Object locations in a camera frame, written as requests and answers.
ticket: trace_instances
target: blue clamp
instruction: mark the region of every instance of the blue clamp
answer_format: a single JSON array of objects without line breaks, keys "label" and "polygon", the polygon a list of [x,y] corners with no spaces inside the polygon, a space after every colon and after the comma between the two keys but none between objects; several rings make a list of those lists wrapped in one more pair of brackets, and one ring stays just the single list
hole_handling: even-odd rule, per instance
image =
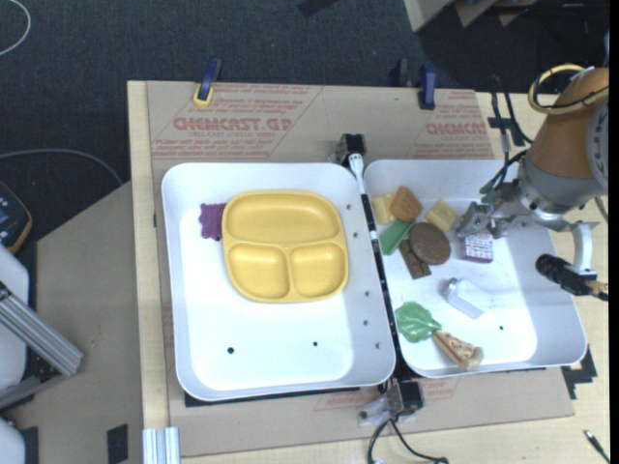
[{"label": "blue clamp", "polygon": [[198,84],[193,94],[193,104],[200,108],[205,108],[213,97],[213,82],[218,80],[221,71],[221,59],[211,57],[206,72],[202,77],[202,83]]},{"label": "blue clamp", "polygon": [[436,85],[436,69],[430,62],[425,62],[419,68],[419,106],[423,110],[433,110],[434,104],[434,86]]}]

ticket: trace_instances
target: dark floor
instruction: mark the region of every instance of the dark floor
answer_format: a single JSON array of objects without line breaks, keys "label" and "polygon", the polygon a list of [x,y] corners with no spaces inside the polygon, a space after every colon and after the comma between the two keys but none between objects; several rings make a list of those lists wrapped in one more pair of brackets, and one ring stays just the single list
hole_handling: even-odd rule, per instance
[{"label": "dark floor", "polygon": [[[437,87],[487,91],[499,74],[514,92],[565,62],[601,65],[609,0],[542,0],[507,27],[487,14],[462,28],[446,8],[417,34],[402,0],[339,0],[312,15],[309,0],[18,0],[26,40],[0,55],[0,180],[30,209],[37,240],[117,186],[100,165],[19,150],[63,148],[104,160],[130,179],[126,84],[201,78],[211,55],[221,80],[389,85],[407,58],[430,61]],[[575,4],[568,11],[566,3]],[[0,0],[0,50],[25,29]]]}]

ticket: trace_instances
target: brown round patty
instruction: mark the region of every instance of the brown round patty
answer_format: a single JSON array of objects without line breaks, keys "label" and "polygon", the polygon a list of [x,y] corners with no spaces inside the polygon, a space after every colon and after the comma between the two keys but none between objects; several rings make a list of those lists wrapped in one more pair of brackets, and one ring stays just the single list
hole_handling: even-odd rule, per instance
[{"label": "brown round patty", "polygon": [[438,227],[425,221],[413,225],[408,240],[417,257],[429,265],[445,263],[452,253],[445,234]]}]

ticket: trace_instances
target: wooden table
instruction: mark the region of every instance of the wooden table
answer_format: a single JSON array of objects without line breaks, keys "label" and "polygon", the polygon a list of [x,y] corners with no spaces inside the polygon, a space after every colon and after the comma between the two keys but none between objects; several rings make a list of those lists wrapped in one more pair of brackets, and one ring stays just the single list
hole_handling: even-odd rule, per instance
[{"label": "wooden table", "polygon": [[[163,358],[162,310],[159,290],[160,270],[156,230],[153,226],[155,202],[151,169],[147,83],[128,84],[132,156],[133,222],[139,342],[142,379],[144,428],[163,429],[170,425],[166,376]],[[488,94],[477,95],[484,118],[491,115]],[[514,95],[513,103],[522,129],[535,133],[543,117],[531,110],[524,95]],[[496,131],[491,142],[495,156],[501,156]],[[601,220],[593,203],[578,212],[577,218]],[[593,231],[595,256],[593,267],[600,280],[607,281],[608,228],[605,223]],[[560,256],[571,260],[574,245],[570,235],[553,236]],[[410,437],[412,447],[430,455],[446,455],[452,463],[583,463],[603,462],[586,440],[583,430],[591,430],[604,448],[610,449],[608,304],[592,297],[576,300],[584,330],[590,343],[598,376],[594,382],[577,387],[575,415],[559,420],[537,420],[494,426],[435,431]],[[183,459],[198,463],[363,463],[367,440],[332,444],[266,449]],[[416,462],[395,437],[379,440],[374,451],[386,462]]]}]

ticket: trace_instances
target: yellow plate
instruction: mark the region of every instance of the yellow plate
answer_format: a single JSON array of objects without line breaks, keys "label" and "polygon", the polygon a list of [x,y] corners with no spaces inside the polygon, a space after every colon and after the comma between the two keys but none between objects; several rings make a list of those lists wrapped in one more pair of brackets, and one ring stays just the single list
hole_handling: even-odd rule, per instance
[{"label": "yellow plate", "polygon": [[266,303],[327,299],[348,280],[338,210],[319,194],[260,190],[225,205],[225,267],[245,297]]}]

